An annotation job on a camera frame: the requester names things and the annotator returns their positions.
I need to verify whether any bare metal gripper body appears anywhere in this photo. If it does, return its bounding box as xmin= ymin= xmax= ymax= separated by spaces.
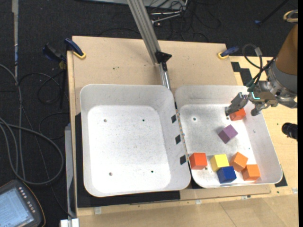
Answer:
xmin=247 ymin=80 xmax=298 ymax=109

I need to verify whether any dark orange cube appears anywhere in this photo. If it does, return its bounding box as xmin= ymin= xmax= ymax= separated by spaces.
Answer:
xmin=229 ymin=107 xmax=247 ymax=122
xmin=188 ymin=152 xmax=208 ymax=170

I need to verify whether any purple cube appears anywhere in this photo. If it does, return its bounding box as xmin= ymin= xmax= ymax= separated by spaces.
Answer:
xmin=217 ymin=124 xmax=239 ymax=144

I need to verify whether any white plastic tray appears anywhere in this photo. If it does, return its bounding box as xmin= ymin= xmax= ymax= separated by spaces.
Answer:
xmin=174 ymin=85 xmax=284 ymax=189
xmin=80 ymin=83 xmax=192 ymax=198

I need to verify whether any yellow cube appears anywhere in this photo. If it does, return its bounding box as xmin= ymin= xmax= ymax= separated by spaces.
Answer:
xmin=210 ymin=154 xmax=230 ymax=173

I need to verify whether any blue cube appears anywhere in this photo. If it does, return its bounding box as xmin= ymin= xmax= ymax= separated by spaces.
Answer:
xmin=216 ymin=166 xmax=237 ymax=184

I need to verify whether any pale wood board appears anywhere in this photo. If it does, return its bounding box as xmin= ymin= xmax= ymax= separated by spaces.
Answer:
xmin=71 ymin=35 xmax=272 ymax=217

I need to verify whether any black cylinder on white bracket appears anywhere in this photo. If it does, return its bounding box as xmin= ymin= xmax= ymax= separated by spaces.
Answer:
xmin=281 ymin=122 xmax=298 ymax=141

